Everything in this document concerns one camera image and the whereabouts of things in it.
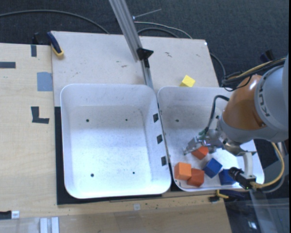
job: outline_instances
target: wooden block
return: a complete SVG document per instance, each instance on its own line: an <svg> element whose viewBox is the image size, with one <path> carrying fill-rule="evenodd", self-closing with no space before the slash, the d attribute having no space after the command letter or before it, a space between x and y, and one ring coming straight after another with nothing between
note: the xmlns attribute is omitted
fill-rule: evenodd
<svg viewBox="0 0 291 233"><path fill-rule="evenodd" d="M193 87L194 84L195 84L195 80L192 79L190 76L185 75L180 86Z"/></svg>
<svg viewBox="0 0 291 233"><path fill-rule="evenodd" d="M212 158L204 166L203 170L210 178L213 178L214 176L216 176L219 173L221 167L222 167L222 164L220 162L218 162L216 159Z"/></svg>
<svg viewBox="0 0 291 233"><path fill-rule="evenodd" d="M191 164L178 162L175 165L175 179L176 180L188 180L192 176Z"/></svg>
<svg viewBox="0 0 291 233"><path fill-rule="evenodd" d="M205 172L203 170L192 168L192 176L188 179L187 184L193 186L201 186L204 183Z"/></svg>
<svg viewBox="0 0 291 233"><path fill-rule="evenodd" d="M205 146L201 146L197 150L191 152L192 155L194 155L199 160L202 160L205 158L205 156L209 153L209 149Z"/></svg>

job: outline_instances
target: aluminum rail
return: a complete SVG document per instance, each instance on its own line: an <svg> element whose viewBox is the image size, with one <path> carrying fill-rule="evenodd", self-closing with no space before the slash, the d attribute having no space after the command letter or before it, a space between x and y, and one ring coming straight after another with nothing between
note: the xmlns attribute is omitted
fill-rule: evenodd
<svg viewBox="0 0 291 233"><path fill-rule="evenodd" d="M129 12L128 6L125 0L109 0L109 3L113 9L116 19L120 25L126 42L129 46L131 54L134 60L142 62L143 76L146 85L153 88L153 82L151 78L151 73L149 69L149 64L147 58L153 53L152 51L145 50L142 47L139 35L137 33L133 18ZM150 54L140 55L140 50L148 51Z"/></svg>

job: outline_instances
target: white plastic tray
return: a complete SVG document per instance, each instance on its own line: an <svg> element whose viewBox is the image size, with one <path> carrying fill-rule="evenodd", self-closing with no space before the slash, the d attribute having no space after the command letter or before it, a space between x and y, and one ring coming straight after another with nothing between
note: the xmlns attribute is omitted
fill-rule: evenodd
<svg viewBox="0 0 291 233"><path fill-rule="evenodd" d="M224 88L216 87L163 87L159 90L158 102L173 174L174 166L178 162L190 163L193 168L203 169L211 158L223 165L221 170L233 166L244 170L243 157L235 157L226 150L218 149L202 160L190 153L183 154L183 149L188 142L207 125L213 98L216 95L230 97L231 93ZM225 106L225 100L217 99L215 114L220 115ZM215 125L216 120L213 120L210 128L215 128ZM242 148L256 151L253 141L243 144ZM258 183L264 182L264 173L257 153L253 155L253 174L257 177ZM182 180L174 179L174 181L180 189L189 192L241 188L238 183L221 185L218 175L213 178L205 175L204 183L200 187L187 185L186 181Z"/></svg>
<svg viewBox="0 0 291 233"><path fill-rule="evenodd" d="M161 194L171 184L157 98L146 85L61 91L66 190L75 198Z"/></svg>

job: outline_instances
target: cable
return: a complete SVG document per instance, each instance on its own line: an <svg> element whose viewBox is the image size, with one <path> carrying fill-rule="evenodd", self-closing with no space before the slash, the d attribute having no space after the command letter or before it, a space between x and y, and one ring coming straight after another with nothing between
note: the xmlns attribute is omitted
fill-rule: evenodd
<svg viewBox="0 0 291 233"><path fill-rule="evenodd" d="M223 86L223 85L222 85L221 87L223 87L226 91L229 91L229 92L231 92L231 91L235 91L235 90L237 90L237 89L239 89L239 88L242 88L242 87L245 87L247 84L249 84L251 78L252 78L252 75L249 76L249 79L247 80L247 82L246 82L245 84L243 84L242 86L234 87L234 88L232 88L232 89L230 89L230 90L228 90L228 89L226 88L226 86Z"/></svg>
<svg viewBox="0 0 291 233"><path fill-rule="evenodd" d="M139 33L142 33L142 32L144 32L144 31L149 31L149 30L162 31L162 32L165 32L165 33L168 33L168 34L172 35L172 36L175 37L175 38L179 38L179 36L177 36L176 34L170 32L170 31L168 31L168 30L160 29L160 28L145 28L145 29L141 29L141 30L139 30L137 33L139 34Z"/></svg>
<svg viewBox="0 0 291 233"><path fill-rule="evenodd" d="M212 108L211 108L211 113L210 113L210 118L209 118L209 121L208 121L208 125L206 126L206 128L204 130L202 130L199 133L199 135L201 136L199 139L203 139L205 137L206 133L209 130L210 124L211 124L211 122L213 120L214 111L215 111L215 101L217 100L217 98L224 99L225 101L229 101L228 97L225 97L225 96L222 96L222 95L217 95L217 96L214 97L213 102L212 102Z"/></svg>
<svg viewBox="0 0 291 233"><path fill-rule="evenodd" d="M223 198L223 199L228 199L228 198L229 198L229 196L224 195L224 194L221 194L221 193L220 193L220 190L216 190L216 191L215 191L215 194L216 194L219 198Z"/></svg>
<svg viewBox="0 0 291 233"><path fill-rule="evenodd" d="M261 65L258 65L254 68L251 68L251 69L247 70L246 72L239 72L238 71L238 72L232 73L230 75L225 76L222 79L222 83L224 85L229 85L231 83L242 81L244 78L252 76L253 74L256 74L260 71L273 68L276 65L283 65L285 62L285 59L286 58L284 57L284 58L280 58L277 60L269 61L269 62L263 63Z"/></svg>
<svg viewBox="0 0 291 233"><path fill-rule="evenodd" d="M213 53L209 53L210 54L210 56L212 57L212 58L214 58L218 63L219 63L219 65L221 66L221 68L222 68L222 71L223 71L223 77L225 77L226 76L226 70L225 70L225 67L224 67L224 65L222 64L222 62L219 60L219 58L217 57L217 56L215 56Z"/></svg>
<svg viewBox="0 0 291 233"><path fill-rule="evenodd" d="M250 70L247 70L246 72L235 72L232 73L230 75L227 75L225 77L222 78L222 87L229 87L231 88L231 90L228 91L234 91L240 87L237 87L237 85L239 84L239 82L241 82L242 80L244 80L247 77L251 77L254 74L257 74L261 71L265 71L274 67L280 68L281 66L284 65L286 58L280 58L280 59L276 59L273 61L269 61L266 63L263 63L261 65L258 65Z"/></svg>
<svg viewBox="0 0 291 233"><path fill-rule="evenodd" d="M166 25L163 25L163 24L159 24L159 23L155 23L155 22L135 21L135 23L152 24L152 25L156 25L156 26L165 27L165 28L168 28L168 29L178 30L178 31L184 33L185 35L187 35L190 39L192 39L192 37L191 37L188 33L184 32L184 31L181 30L181 29L177 29L177 28L169 27L169 26L166 26Z"/></svg>
<svg viewBox="0 0 291 233"><path fill-rule="evenodd" d="M274 180L272 180L270 182L267 182L267 183L264 183L264 184L259 184L257 182L250 182L250 184L252 185L252 187L254 189L267 187L267 186L270 186L270 185L276 183L279 179L281 179L281 177L282 177L282 175L283 175L283 173L285 171L285 163L284 163L284 160L282 158L282 155L281 155L278 147L276 146L276 144L272 142L272 145L273 145L273 147L274 147L274 149L275 149L275 151L276 151L276 153L277 153L277 155L278 155L278 157L280 159L280 162L281 162L281 170L280 170L280 173L279 173L279 175Z"/></svg>
<svg viewBox="0 0 291 233"><path fill-rule="evenodd" d="M94 22L86 17L79 16L77 14L73 14L73 13L66 12L66 11L60 11L60 10L23 10L23 11L15 11L15 12L9 12L9 13L5 13L5 14L0 14L0 17L8 17L8 16L26 14L26 13L58 13L58 14L69 15L69 16L77 17L77 18L83 19L85 21L88 21L88 22L96 25L100 29L102 29L105 33L110 34L105 28L103 28L102 26L100 26L96 22Z"/></svg>
<svg viewBox="0 0 291 233"><path fill-rule="evenodd" d="M270 189L270 190L263 190L262 192L263 193L272 193L272 192L275 192L276 190L278 190L284 183L285 179L283 179L283 177L281 177L280 179L280 183L274 187L273 189Z"/></svg>
<svg viewBox="0 0 291 233"><path fill-rule="evenodd" d="M141 15L137 15L137 16L132 16L132 19L135 20L135 19L138 18L138 17L143 17L143 16L146 16L146 15L152 14L152 13L154 13L154 12L158 12L158 11L160 11L160 10L162 10L162 9L153 10L153 11L146 12L146 13L143 13L143 14L141 14Z"/></svg>

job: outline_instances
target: wooden table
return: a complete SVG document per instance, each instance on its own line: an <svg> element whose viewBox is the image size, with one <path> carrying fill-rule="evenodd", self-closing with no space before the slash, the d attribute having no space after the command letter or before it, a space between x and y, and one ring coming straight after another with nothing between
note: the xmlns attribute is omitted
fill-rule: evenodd
<svg viewBox="0 0 291 233"><path fill-rule="evenodd" d="M0 62L15 62L15 68L0 67L0 211L19 211L21 220L70 215L60 219L61 228L75 218L78 223L73 225L79 232L93 218L104 218L105 229L119 232L129 226L124 223L129 217L124 217L122 226L115 219L136 210L138 222L149 231L163 232L180 224L184 232L197 225L204 232L231 232L223 200L208 200L213 192L166 192L153 199L57 205L54 93L37 89L37 73L53 72L51 48L0 43ZM33 106L39 107L40 118L49 118L48 123L32 122ZM4 223L13 224L14 220Z"/></svg>

